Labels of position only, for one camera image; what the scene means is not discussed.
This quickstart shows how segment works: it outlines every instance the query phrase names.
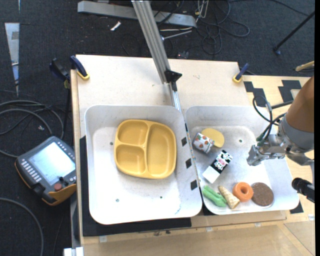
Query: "yellow plate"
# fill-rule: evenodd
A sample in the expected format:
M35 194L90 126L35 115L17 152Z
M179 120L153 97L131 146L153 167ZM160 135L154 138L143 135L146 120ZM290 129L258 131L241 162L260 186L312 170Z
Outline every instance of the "yellow plate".
M225 144L224 135L216 129L206 128L203 131L201 131L201 133L207 136L208 138L212 139L214 141L213 145L218 148L222 148L222 146Z
M177 144L166 125L148 120L129 119L117 128L114 160L125 174L164 179L176 168Z

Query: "chocolate cookie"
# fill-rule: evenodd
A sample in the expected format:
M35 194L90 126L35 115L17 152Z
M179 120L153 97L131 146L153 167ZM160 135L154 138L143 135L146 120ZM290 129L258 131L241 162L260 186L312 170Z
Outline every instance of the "chocolate cookie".
M274 201L274 193L267 184L256 182L251 185L253 197L251 198L258 206L269 206Z

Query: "red button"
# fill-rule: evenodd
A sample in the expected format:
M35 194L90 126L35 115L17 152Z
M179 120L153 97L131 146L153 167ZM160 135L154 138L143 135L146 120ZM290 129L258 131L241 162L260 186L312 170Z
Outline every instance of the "red button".
M62 189L62 184L61 183L57 183L57 184L54 185L54 190L55 191L59 191L61 189Z

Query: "yellow sponge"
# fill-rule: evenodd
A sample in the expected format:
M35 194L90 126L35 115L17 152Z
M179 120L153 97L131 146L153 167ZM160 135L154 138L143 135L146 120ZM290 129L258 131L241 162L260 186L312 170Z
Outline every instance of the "yellow sponge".
M214 146L218 148L223 147L225 143L225 137L220 131L213 128L206 128L201 133L207 136L208 138L212 139L214 141Z

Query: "toy ice cream cone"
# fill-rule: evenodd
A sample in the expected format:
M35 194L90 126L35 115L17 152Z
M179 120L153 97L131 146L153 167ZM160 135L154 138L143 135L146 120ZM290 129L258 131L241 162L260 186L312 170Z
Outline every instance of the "toy ice cream cone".
M230 191L228 191L224 186L218 186L218 188L231 209L234 209L240 203L240 200Z

